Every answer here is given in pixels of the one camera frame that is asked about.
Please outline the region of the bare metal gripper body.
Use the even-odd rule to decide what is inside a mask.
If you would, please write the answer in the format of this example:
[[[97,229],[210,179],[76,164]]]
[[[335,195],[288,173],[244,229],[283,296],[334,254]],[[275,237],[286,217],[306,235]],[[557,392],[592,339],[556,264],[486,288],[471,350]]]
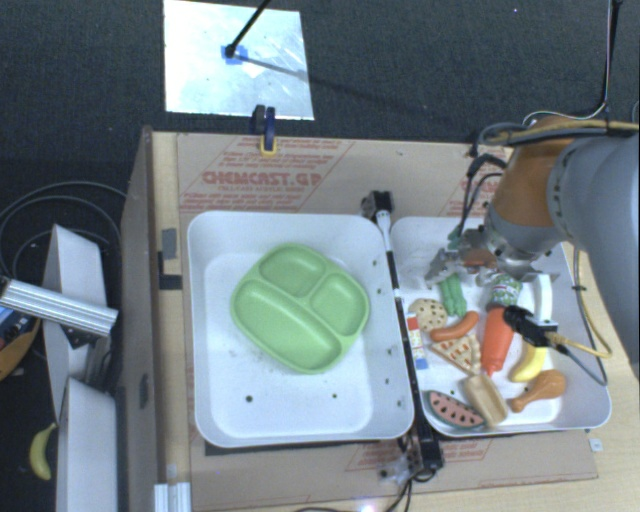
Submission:
[[[532,263],[533,254],[512,246],[492,227],[466,229],[458,246],[465,267],[508,274],[518,281],[532,281],[540,274]]]

